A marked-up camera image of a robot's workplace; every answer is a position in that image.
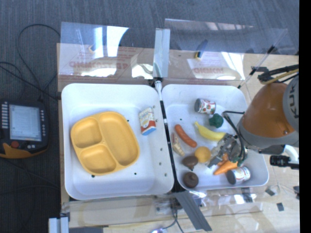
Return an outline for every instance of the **white tray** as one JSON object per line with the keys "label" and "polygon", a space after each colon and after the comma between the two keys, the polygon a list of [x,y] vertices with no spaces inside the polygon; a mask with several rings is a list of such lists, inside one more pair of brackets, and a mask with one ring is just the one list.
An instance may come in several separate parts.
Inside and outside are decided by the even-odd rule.
{"label": "white tray", "polygon": [[[217,145],[217,142],[203,138],[195,128],[195,121],[214,131],[232,134],[235,132],[226,120],[224,120],[223,125],[218,129],[210,127],[208,122],[209,116],[194,111],[196,99],[201,98],[216,102],[215,113],[220,115],[225,110],[244,112],[247,108],[242,91],[236,87],[226,85],[169,84],[163,88],[162,97],[170,133],[174,132],[174,126],[176,124],[180,124],[185,132],[198,143],[197,147],[206,146],[211,150]],[[235,125],[237,125],[241,118],[241,115],[238,114],[229,114],[229,116]],[[184,157],[194,154],[195,149],[183,143],[182,140],[180,140],[180,143],[185,152]],[[175,152],[173,152],[173,156],[178,181],[185,189],[189,190],[183,183],[184,174],[190,171],[182,164],[184,157],[181,157]],[[264,157],[261,154],[250,150],[243,165],[250,169],[251,178],[244,183],[231,185],[224,174],[213,175],[214,170],[217,169],[216,166],[208,168],[206,165],[198,163],[194,167],[193,172],[197,174],[199,183],[191,190],[205,191],[231,187],[251,187],[261,186],[267,183],[269,172]]]}
{"label": "white tray", "polygon": [[[142,135],[138,114],[153,107],[156,130]],[[92,177],[81,166],[70,140],[75,122],[95,113],[116,111],[132,127],[140,156],[131,166],[115,173]],[[174,178],[157,92],[147,85],[67,85],[62,91],[65,188],[77,200],[158,195],[169,192]]]}

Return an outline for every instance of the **toy can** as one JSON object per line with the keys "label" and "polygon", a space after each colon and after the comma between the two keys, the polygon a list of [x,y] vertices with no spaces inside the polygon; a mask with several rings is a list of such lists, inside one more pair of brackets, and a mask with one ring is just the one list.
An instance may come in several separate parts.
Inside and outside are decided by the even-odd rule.
{"label": "toy can", "polygon": [[206,99],[197,99],[194,104],[194,110],[199,113],[212,115],[216,110],[216,103]]}
{"label": "toy can", "polygon": [[151,107],[141,111],[138,114],[140,130],[143,135],[148,135],[156,130],[156,121],[154,111]]}
{"label": "toy can", "polygon": [[229,170],[225,175],[230,184],[241,184],[251,177],[251,173],[246,166]]}

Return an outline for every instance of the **gray floor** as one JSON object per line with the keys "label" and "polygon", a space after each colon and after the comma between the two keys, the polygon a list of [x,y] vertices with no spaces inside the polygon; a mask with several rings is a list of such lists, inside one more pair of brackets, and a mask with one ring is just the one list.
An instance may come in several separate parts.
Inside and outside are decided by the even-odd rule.
{"label": "gray floor", "polygon": [[[290,46],[276,53],[299,50],[299,0],[0,0],[0,98],[37,100],[35,86],[52,97],[43,96],[51,118],[48,151],[0,160],[0,232],[48,232],[48,218],[59,216],[55,46],[61,22],[154,29],[166,18],[287,29]],[[255,52],[267,50],[260,35],[252,41],[259,43]],[[14,190],[30,185],[49,187]]]}

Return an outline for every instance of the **yellow divided plate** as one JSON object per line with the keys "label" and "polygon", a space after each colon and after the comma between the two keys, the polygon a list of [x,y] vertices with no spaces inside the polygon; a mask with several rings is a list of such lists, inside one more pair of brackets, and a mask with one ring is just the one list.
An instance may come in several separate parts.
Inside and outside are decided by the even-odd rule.
{"label": "yellow divided plate", "polygon": [[139,145],[124,116],[102,112],[76,122],[70,132],[83,168],[92,175],[122,170],[139,157]]}

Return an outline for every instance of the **toy carrot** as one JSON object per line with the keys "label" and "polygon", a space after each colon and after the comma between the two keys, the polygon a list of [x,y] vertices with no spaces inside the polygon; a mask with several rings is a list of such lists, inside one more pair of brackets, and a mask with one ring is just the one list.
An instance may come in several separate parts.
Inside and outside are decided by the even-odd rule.
{"label": "toy carrot", "polygon": [[229,170],[235,169],[238,167],[238,162],[231,162],[227,160],[225,163],[223,163],[215,172],[214,175],[218,175],[221,173],[226,173]]}
{"label": "toy carrot", "polygon": [[222,164],[224,164],[224,163],[229,159],[228,154],[227,154],[227,153],[224,153],[223,156],[222,156],[222,159],[223,159],[223,160],[220,161],[220,162],[218,162],[217,165],[221,166]]}

